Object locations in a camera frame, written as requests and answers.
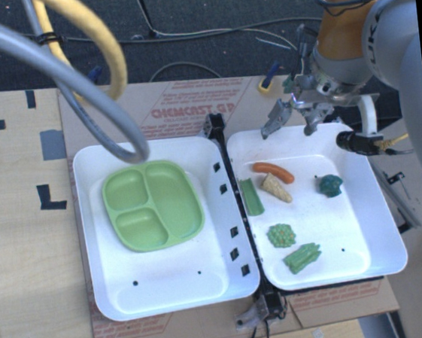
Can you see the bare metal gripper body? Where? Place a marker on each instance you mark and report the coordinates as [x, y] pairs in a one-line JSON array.
[[320, 95]]

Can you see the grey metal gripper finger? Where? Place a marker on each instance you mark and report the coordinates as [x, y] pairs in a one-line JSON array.
[[315, 120], [276, 117]]

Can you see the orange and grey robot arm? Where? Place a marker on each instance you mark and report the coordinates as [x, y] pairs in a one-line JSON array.
[[388, 30]]

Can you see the orange sausage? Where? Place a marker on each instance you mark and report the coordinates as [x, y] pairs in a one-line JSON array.
[[275, 170]]

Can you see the dark green broccoli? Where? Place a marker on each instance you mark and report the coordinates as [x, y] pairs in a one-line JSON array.
[[330, 185]]

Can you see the pale yellow corn cob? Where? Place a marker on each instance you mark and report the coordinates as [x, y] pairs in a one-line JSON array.
[[275, 189]]

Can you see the green celery stick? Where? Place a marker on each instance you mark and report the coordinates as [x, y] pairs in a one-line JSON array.
[[252, 197]]

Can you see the thin black rod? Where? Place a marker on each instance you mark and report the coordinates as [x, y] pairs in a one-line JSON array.
[[243, 213]]

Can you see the white plastic tray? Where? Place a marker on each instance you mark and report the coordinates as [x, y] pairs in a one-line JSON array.
[[163, 279], [327, 223]]

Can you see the brown cardboard board red print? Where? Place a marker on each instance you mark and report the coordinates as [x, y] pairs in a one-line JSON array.
[[173, 104]]

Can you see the green divided plate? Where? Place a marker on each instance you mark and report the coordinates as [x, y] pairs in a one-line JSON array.
[[168, 192]]

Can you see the green asparagus bundle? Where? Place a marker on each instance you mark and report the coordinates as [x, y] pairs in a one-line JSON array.
[[302, 258]]

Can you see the black cylinder on white bracket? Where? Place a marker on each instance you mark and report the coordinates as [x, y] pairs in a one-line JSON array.
[[357, 143]]

